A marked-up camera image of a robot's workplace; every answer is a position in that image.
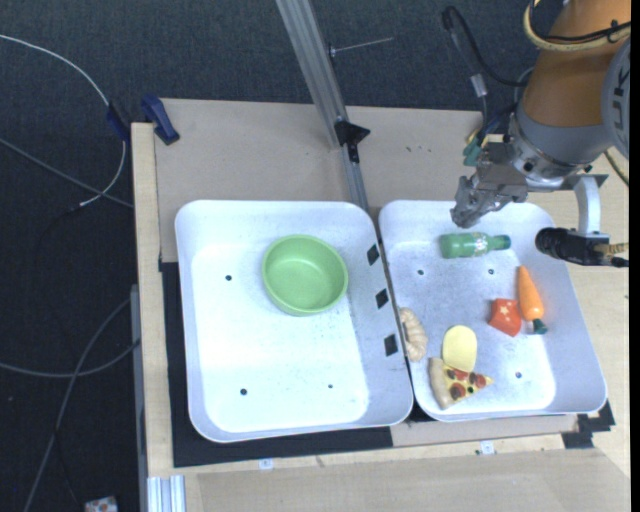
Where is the yellow oval slice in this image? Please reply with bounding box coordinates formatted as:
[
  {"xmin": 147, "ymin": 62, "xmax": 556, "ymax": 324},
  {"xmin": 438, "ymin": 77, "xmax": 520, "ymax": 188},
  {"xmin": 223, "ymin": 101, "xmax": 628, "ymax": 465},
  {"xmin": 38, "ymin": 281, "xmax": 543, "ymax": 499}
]
[{"xmin": 440, "ymin": 324, "xmax": 479, "ymax": 374}]

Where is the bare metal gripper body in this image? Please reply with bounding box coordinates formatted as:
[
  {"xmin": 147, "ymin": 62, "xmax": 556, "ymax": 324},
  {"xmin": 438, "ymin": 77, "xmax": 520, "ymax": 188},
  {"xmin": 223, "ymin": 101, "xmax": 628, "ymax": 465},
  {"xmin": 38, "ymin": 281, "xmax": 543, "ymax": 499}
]
[{"xmin": 471, "ymin": 141, "xmax": 581, "ymax": 202}]

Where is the white plastic tray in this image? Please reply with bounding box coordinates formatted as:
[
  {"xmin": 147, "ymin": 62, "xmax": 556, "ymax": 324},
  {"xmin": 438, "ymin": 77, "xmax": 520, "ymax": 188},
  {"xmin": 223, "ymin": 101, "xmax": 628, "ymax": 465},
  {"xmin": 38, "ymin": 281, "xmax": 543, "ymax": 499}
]
[
  {"xmin": 377, "ymin": 199, "xmax": 609, "ymax": 424},
  {"xmin": 173, "ymin": 199, "xmax": 416, "ymax": 444}
]

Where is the brown cardboard board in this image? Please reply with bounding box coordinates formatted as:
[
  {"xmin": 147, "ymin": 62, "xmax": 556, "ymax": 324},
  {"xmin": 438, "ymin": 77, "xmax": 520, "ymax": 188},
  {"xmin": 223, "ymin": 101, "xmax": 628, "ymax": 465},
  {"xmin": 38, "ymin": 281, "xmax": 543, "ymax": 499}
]
[{"xmin": 154, "ymin": 98, "xmax": 630, "ymax": 449}]

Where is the beige bread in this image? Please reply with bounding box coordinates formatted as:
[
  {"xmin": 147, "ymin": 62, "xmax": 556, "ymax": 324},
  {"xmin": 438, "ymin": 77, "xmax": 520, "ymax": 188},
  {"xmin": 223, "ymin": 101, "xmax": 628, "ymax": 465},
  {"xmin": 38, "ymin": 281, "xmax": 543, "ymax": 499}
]
[{"xmin": 397, "ymin": 306, "xmax": 430, "ymax": 363}]

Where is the pizza slice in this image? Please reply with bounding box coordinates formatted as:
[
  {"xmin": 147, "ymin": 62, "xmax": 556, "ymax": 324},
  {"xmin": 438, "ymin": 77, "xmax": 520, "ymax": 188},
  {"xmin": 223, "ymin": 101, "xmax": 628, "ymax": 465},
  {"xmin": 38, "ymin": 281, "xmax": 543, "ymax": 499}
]
[{"xmin": 427, "ymin": 356, "xmax": 495, "ymax": 412}]

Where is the green bottle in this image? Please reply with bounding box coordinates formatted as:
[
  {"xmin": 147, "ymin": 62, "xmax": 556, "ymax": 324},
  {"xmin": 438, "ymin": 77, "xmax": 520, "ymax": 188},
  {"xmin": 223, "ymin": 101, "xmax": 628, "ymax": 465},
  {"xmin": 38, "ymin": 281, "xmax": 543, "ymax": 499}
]
[{"xmin": 439, "ymin": 231, "xmax": 512, "ymax": 260}]

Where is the green bowl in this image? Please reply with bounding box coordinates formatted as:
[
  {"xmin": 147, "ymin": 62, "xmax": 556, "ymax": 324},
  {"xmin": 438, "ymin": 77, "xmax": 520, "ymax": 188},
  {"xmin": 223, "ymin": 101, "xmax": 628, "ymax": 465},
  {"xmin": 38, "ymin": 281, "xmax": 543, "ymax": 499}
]
[{"xmin": 260, "ymin": 234, "xmax": 350, "ymax": 318}]

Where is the orange carrot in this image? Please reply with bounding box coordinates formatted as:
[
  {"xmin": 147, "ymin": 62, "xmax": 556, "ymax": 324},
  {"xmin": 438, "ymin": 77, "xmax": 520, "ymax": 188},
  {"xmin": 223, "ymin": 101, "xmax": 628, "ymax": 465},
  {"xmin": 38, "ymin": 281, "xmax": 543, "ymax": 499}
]
[{"xmin": 516, "ymin": 264, "xmax": 550, "ymax": 335}]

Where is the black cylinder on white bracket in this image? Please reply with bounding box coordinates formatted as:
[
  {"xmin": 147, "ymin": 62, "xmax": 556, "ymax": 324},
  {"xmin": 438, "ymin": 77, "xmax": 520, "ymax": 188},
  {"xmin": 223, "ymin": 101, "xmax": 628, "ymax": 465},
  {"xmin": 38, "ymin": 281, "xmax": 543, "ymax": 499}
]
[{"xmin": 534, "ymin": 174, "xmax": 612, "ymax": 265}]

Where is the thin black rod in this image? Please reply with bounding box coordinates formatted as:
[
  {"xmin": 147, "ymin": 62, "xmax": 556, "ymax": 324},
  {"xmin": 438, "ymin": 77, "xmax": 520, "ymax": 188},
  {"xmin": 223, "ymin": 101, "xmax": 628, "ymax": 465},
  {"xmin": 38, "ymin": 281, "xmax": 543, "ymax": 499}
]
[{"xmin": 368, "ymin": 204, "xmax": 417, "ymax": 407}]

